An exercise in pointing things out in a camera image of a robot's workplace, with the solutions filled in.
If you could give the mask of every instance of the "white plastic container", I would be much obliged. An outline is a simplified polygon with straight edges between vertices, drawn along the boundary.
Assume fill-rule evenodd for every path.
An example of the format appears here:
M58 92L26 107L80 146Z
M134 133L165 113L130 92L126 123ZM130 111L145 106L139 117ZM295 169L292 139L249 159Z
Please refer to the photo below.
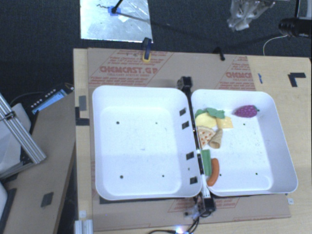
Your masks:
M260 109L239 118L243 105ZM211 150L219 196L289 193L297 177L273 99L263 92L197 90L194 112L224 110L220 149ZM189 105L178 89L101 86L93 92L96 188L107 200L192 197L202 186Z

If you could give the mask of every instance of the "toy pizza slice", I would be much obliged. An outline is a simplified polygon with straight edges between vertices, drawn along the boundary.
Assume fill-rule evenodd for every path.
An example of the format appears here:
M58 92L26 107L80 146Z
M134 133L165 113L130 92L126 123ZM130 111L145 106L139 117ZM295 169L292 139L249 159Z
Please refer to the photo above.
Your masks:
M215 135L215 131L209 127L198 126L197 134L199 138L200 147L203 148Z

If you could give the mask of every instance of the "cardboard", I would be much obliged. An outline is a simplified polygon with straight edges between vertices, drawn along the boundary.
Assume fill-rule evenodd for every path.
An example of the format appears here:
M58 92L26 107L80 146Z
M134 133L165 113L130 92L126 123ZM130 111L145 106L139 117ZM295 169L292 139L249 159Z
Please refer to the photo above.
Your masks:
M191 224L185 212L194 206L192 198L111 202L96 192L92 92L97 86L126 85L175 87L181 76L191 76L192 91L205 89L255 90L247 57L152 52L142 61L142 51L88 49L91 183L94 231L135 229ZM256 195L218 198L217 210L201 223L290 217L285 195Z

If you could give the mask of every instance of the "toy sausage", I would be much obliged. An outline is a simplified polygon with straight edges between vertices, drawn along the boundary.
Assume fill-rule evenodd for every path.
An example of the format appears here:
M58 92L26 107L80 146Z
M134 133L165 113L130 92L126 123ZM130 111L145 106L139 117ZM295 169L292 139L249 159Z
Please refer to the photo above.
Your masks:
M208 186L213 186L219 177L220 166L219 166L219 161L216 158L211 159L211 167L212 167L212 174L210 178L207 180Z

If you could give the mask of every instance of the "white cable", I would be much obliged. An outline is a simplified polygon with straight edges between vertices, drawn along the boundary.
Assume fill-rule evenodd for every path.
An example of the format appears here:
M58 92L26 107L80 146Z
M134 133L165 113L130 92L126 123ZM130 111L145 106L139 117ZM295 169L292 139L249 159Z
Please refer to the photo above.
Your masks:
M262 48L262 53L263 53L263 55L265 56L265 52L264 52L264 49L265 49L265 46L270 42L270 41L272 41L272 40L274 40L274 39L278 39L278 38L283 38L283 37L287 37L288 35L285 35L285 36L279 36L279 37L274 37L274 38L271 38L271 39L269 39L269 40L267 40L266 41L266 43L263 45L263 48Z

